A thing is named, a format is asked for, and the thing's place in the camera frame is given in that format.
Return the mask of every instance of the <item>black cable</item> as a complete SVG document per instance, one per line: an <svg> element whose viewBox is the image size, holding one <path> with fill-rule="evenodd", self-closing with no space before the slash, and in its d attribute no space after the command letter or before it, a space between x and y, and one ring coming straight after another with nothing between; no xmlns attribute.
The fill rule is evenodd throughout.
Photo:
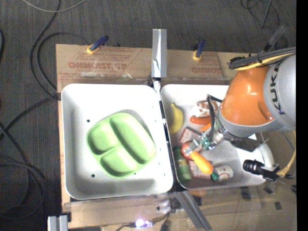
<svg viewBox="0 0 308 231"><path fill-rule="evenodd" d="M121 227L119 227L116 231L120 231L121 229L125 228L125 227L131 227L132 224L126 224L126 225L123 225Z"/></svg>
<svg viewBox="0 0 308 231"><path fill-rule="evenodd" d="M45 74L43 73L42 69L41 69L41 64L40 64L40 60L39 60L39 56L40 56L40 51L42 46L46 43L46 41L48 41L49 39L51 39L52 37L55 37L57 35L70 35L70 36L74 36L74 37L78 37L80 38L85 44L89 45L89 43L82 38L80 35L75 34L75 33L71 33L71 32L57 32L57 33L53 33L48 35L47 37L45 37L42 42L38 45L38 51L36 54L36 61L38 63L38 70L40 72L40 74L42 75L42 77L44 78L44 80L48 83L48 85L53 89L52 94L57 92L57 88L48 80L48 78L45 76Z"/></svg>
<svg viewBox="0 0 308 231"><path fill-rule="evenodd" d="M57 5L57 8L56 8L56 11L59 10L60 8L60 5L61 5L61 0L59 0L58 2L58 5ZM32 71L32 74L33 76L35 77L36 81L38 82L38 84L42 87L42 89L50 96L52 95L56 95L56 88L54 88L54 86L45 78L45 75L42 74L42 72L40 72L42 74L42 77L47 81L48 85L50 86L50 88L52 88L52 91L49 92L44 86L43 84L41 84L41 82L39 81L37 75L35 74L35 71L34 71L34 67L35 67L35 64L34 64L34 52L35 52L35 48L36 46L38 45L38 42L41 40L41 38L43 37L44 33L46 32L46 30L50 27L50 25L52 24L52 22L54 21L55 17L56 17L57 13L54 13L51 20L48 22L47 26L43 29L43 31L41 32L41 34L38 36L38 38L36 39L36 41L34 42L32 48L31 48L31 53L30 53L30 66L31 66L31 71Z"/></svg>
<svg viewBox="0 0 308 231"><path fill-rule="evenodd" d="M2 58L3 50L4 50L4 37L2 31L0 30L0 61Z"/></svg>
<svg viewBox="0 0 308 231"><path fill-rule="evenodd" d="M244 5L244 0L240 0L241 6L244 9L248 10L248 12L250 13L250 15L252 16L252 18L254 19L255 22L259 23L259 25L256 24L257 27L259 27L261 25L261 22L253 14L252 9L254 7L256 7L259 3L262 3L263 1L264 0L247 0L246 5ZM280 18L279 18L277 10L275 9L275 7L272 4L270 5L270 7L274 10L276 17L277 17L277 23L278 23L278 25L280 25Z"/></svg>
<svg viewBox="0 0 308 231"><path fill-rule="evenodd" d="M257 63L260 61L262 63L262 60L265 60L271 57L282 56L285 54L293 54L293 53L296 53L296 47L279 49L275 51L266 51L266 52L259 53L258 55L255 55L255 56L250 56L247 58L237 58L236 60L231 60L228 63L228 66L229 66L229 69L236 69L236 68L248 66L251 63Z"/></svg>
<svg viewBox="0 0 308 231"><path fill-rule="evenodd" d="M13 144L13 146L18 150L20 156L22 157L22 161L23 161L22 163L20 163L16 160L6 156L6 155L0 155L1 158L5 159L6 161L9 161L9 162L6 162L6 163L0 163L0 166L2 166L2 167L7 167L7 166L21 167L21 168L27 170L26 190L24 191L23 197L21 198L19 203L16 204L15 206L6 208L5 210L1 210L0 211L0 218L9 219L9 220L20 220L20 219L24 219L24 218L31 216L32 214L37 212L38 209L40 209L40 207L43 205L44 193L45 193L43 175L41 174L41 172L37 168L35 168L34 166L30 165L27 162L26 157L23 155L23 152L21 151L19 146L16 144L16 142L13 140L13 138L5 131L2 124L0 124L0 130L10 140L10 142ZM25 207L25 205L22 205L22 202L24 202L26 200L26 195L27 195L27 192L28 192L28 189L29 189L29 177L32 178L32 180L35 182L36 186L39 188L40 202L31 212L29 212L25 215L21 215L21 216L17 216L17 217L11 217L11 216L9 216L9 214L12 213L12 211L19 208L19 210L16 211L16 213L19 213L20 208Z"/></svg>
<svg viewBox="0 0 308 231"><path fill-rule="evenodd" d="M49 101L53 98L53 96L50 96L50 97L47 97L47 98L44 98L40 101L37 101L36 103L34 103L33 105L31 105L30 107L26 108L25 110L23 110L22 112L20 112L17 116L15 116L10 122L9 124L4 127L4 131L8 131L12 125L14 125L15 122L17 122L21 117L23 117L26 113L28 113L29 111L31 111L32 109L38 107L39 105L41 105L42 103L46 102L46 101ZM3 136L3 133L2 131L0 131L0 141L2 139L2 136Z"/></svg>
<svg viewBox="0 0 308 231"><path fill-rule="evenodd" d="M160 231L167 231L168 230L168 225L166 223L168 221L169 216L170 216L170 211L167 213L166 219L165 219L164 223L162 224L162 226L160 227Z"/></svg>
<svg viewBox="0 0 308 231"><path fill-rule="evenodd" d="M219 103L221 103L222 100L218 99L218 98L215 98L215 97L213 97L213 96L211 96L209 94L207 95L206 100L207 100L207 103L208 103L208 108L210 110L210 117L211 117L211 130L209 132L208 140L212 141L213 134L214 134L214 125L215 125L215 112L214 112L213 105L211 104L211 100L219 102Z"/></svg>

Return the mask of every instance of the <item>blue clamp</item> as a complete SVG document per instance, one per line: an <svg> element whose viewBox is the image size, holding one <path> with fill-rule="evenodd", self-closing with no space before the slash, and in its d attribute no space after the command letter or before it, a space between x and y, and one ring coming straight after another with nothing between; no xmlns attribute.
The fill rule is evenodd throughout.
<svg viewBox="0 0 308 231"><path fill-rule="evenodd" d="M193 54L193 58L197 61L199 61L201 59L201 53L203 51L204 44L205 44L204 38L200 39L200 41L198 43L198 48L197 48L197 50L195 50L195 52Z"/></svg>
<svg viewBox="0 0 308 231"><path fill-rule="evenodd" d="M104 45L108 41L108 39L109 37L107 35L101 37L94 44L91 44L89 47L87 47L88 53L93 54L94 52L96 52L100 46Z"/></svg>

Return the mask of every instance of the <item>bottle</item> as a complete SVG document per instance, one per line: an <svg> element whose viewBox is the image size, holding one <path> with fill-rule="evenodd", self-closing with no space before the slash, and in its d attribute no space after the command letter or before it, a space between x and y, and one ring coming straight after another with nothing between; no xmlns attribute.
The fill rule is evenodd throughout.
<svg viewBox="0 0 308 231"><path fill-rule="evenodd" d="M234 172L229 165L215 167L211 175L213 181L230 180L234 176Z"/></svg>
<svg viewBox="0 0 308 231"><path fill-rule="evenodd" d="M187 183L192 179L186 158L181 153L181 147L173 147L173 155L180 183Z"/></svg>

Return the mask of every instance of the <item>metal bracket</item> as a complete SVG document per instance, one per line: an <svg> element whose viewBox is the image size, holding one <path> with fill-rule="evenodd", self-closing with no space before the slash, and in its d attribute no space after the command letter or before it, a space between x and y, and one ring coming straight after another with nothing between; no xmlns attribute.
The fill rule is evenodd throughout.
<svg viewBox="0 0 308 231"><path fill-rule="evenodd" d="M48 231L68 231L67 223L67 215L62 215L59 217L48 217Z"/></svg>
<svg viewBox="0 0 308 231"><path fill-rule="evenodd" d="M167 77L167 30L153 29L152 78Z"/></svg>

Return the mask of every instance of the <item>light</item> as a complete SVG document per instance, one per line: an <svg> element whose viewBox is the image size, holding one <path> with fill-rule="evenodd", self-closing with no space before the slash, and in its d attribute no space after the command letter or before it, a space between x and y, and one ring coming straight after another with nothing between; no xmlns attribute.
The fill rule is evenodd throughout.
<svg viewBox="0 0 308 231"><path fill-rule="evenodd" d="M135 224L136 224L136 228L137 229L153 227L153 223L152 222L144 221L142 219L138 219Z"/></svg>

